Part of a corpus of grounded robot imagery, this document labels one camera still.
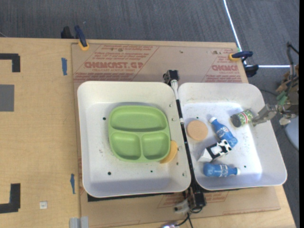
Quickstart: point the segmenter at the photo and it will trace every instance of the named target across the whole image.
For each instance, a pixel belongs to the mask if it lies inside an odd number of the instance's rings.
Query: beige round object
[[[208,127],[203,122],[194,120],[188,124],[187,134],[194,140],[202,141],[207,137]]]

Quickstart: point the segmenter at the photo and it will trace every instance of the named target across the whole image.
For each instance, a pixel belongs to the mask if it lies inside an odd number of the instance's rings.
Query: white bottle cap
[[[216,117],[210,118],[209,122],[212,123],[214,120],[216,120]]]

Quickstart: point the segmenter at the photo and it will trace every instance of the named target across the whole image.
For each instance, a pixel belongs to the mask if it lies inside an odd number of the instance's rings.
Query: blue clamp handle
[[[235,54],[232,54],[231,56],[233,58],[241,58],[241,57],[251,57],[253,55],[252,51],[240,51]]]
[[[75,32],[76,32],[76,38],[79,38],[81,45],[83,47],[87,47],[88,44],[86,43],[86,37],[78,25],[75,26]]]

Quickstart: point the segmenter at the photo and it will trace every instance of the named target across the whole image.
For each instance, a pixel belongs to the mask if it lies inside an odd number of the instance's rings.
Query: blue bottle
[[[239,168],[232,168],[224,164],[206,163],[203,168],[204,175],[207,177],[227,177],[229,175],[239,175]]]
[[[238,140],[232,135],[231,131],[224,124],[219,123],[216,117],[212,117],[209,122],[213,125],[214,131],[219,139],[227,140],[231,148],[238,143]]]

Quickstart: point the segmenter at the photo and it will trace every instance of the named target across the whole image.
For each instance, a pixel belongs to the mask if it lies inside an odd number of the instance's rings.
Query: green plate
[[[170,151],[167,117],[152,106],[116,107],[109,116],[109,141],[114,155],[123,161],[160,161]]]

